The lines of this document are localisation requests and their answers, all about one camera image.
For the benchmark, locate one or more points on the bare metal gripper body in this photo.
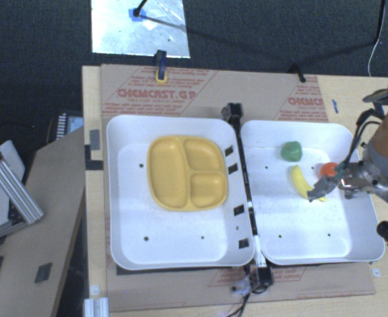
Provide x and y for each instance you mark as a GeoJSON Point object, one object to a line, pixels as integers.
{"type": "Point", "coordinates": [362, 177]}

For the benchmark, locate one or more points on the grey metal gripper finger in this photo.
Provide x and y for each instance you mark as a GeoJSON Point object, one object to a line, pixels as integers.
{"type": "Point", "coordinates": [326, 182]}
{"type": "Point", "coordinates": [316, 195]}

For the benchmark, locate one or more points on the orange round toy fruit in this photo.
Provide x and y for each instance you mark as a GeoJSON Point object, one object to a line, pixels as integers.
{"type": "Point", "coordinates": [328, 169]}

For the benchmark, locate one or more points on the yellow banana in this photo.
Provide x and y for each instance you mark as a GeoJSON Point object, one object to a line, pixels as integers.
{"type": "Point", "coordinates": [299, 178]}

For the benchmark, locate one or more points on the white plastic tray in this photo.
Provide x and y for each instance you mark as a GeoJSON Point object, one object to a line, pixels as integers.
{"type": "Point", "coordinates": [299, 230]}
{"type": "Point", "coordinates": [181, 236]}

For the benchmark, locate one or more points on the green round toy food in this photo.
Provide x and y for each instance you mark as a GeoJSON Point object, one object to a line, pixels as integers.
{"type": "Point", "coordinates": [291, 151]}

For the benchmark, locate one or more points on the thin black and white rod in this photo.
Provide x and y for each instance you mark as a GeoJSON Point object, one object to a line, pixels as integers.
{"type": "Point", "coordinates": [246, 183]}

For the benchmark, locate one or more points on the yellow divided plate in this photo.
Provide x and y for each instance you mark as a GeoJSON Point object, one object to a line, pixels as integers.
{"type": "Point", "coordinates": [167, 173]}

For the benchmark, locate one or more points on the brown cardboard board, red print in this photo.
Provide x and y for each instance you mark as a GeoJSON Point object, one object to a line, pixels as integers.
{"type": "Point", "coordinates": [194, 91]}

